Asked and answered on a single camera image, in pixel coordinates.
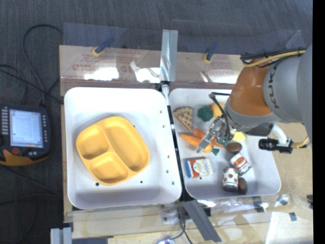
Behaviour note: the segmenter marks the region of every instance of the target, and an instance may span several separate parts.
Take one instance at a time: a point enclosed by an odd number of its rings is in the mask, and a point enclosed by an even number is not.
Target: white tray
[[[179,199],[182,187],[166,102],[153,89],[87,88],[64,97],[68,198],[79,209],[164,204]],[[76,149],[79,133],[109,116],[122,116],[138,130],[150,151],[149,165],[114,186],[96,185]]]
[[[180,107],[193,108],[193,126],[192,128],[199,128],[206,131],[209,125],[213,122],[213,118],[209,122],[204,122],[198,118],[198,110],[206,105],[212,105],[213,101],[209,98],[209,93],[221,92],[230,93],[225,90],[210,90],[210,89],[187,89],[177,88],[170,92],[170,104],[172,111]],[[226,103],[228,96],[217,96],[217,100],[221,103]],[[175,131],[177,134],[177,142],[182,163],[182,170],[185,187],[188,193],[195,199],[220,199],[228,197],[242,197],[236,192],[226,192],[222,189],[222,170],[225,167],[231,167],[227,162],[232,156],[224,148],[221,148],[217,156],[212,152],[197,154],[195,148],[189,145],[184,139],[180,137],[181,133],[188,134],[189,131],[181,125],[181,123],[174,117]],[[248,184],[248,192],[246,196],[261,196],[273,195],[279,192],[281,187],[281,180],[274,162],[273,154],[270,151],[260,150],[258,141],[262,137],[247,136],[244,141],[240,141],[243,145],[241,154],[252,165],[243,178]],[[212,163],[214,173],[210,176],[200,178],[188,178],[185,161],[190,158],[208,157]]]

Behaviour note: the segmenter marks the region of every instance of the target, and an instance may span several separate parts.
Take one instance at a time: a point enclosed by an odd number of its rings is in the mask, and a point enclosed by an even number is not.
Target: grey floor
[[[50,229],[63,227],[62,200],[45,195],[62,194],[58,46],[92,43],[81,31],[94,25],[158,34],[139,35],[127,47],[159,49],[161,30],[177,29],[182,51],[203,53],[213,39],[216,53],[255,53],[310,45],[313,0],[0,0],[0,101],[37,105],[42,93],[34,86],[50,89],[45,107],[53,128],[50,158],[12,171],[0,167],[0,243],[47,244]],[[16,69],[28,84],[11,76],[19,77]],[[20,198],[35,193],[43,195]]]

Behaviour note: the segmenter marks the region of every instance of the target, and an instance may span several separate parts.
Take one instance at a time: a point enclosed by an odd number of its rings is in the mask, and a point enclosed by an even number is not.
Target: screen
[[[10,109],[10,144],[43,148],[41,114]]]

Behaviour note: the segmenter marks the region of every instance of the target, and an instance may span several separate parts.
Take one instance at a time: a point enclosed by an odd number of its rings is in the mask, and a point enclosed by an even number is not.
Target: transparent sheet
[[[178,53],[176,80],[171,88],[206,88],[212,85],[215,89],[229,89],[225,84],[234,84],[243,67],[240,54],[306,46],[299,30],[274,30],[270,33],[256,26],[183,20],[173,20],[173,29],[178,31]],[[161,81],[162,34],[163,31],[65,24],[64,45],[60,48],[61,95],[64,96],[75,86],[157,88],[155,84]],[[108,37],[112,37],[114,42],[101,56],[94,56],[92,50]],[[211,41],[216,40],[218,45],[214,61],[208,65],[203,62],[204,52],[211,46]],[[223,226],[269,224],[273,212],[282,211],[283,207],[291,207],[297,202],[310,209],[305,196],[289,185],[280,157],[279,154],[274,155],[281,177],[279,193],[199,200],[204,208],[210,210],[209,218],[217,227],[217,232],[218,227]],[[66,162],[63,162],[63,170],[66,170],[65,166]],[[180,207],[180,203],[175,202],[164,206],[78,210],[67,201],[65,192],[64,220],[82,226],[83,230],[74,231],[75,238],[179,230],[177,211]],[[195,228],[191,219],[188,219],[187,225]]]

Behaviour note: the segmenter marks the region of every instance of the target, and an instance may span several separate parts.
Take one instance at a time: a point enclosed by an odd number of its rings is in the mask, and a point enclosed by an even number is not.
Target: button
[[[20,149],[17,148],[17,147],[14,147],[12,150],[11,150],[11,153],[14,155],[14,156],[17,156],[20,154]]]

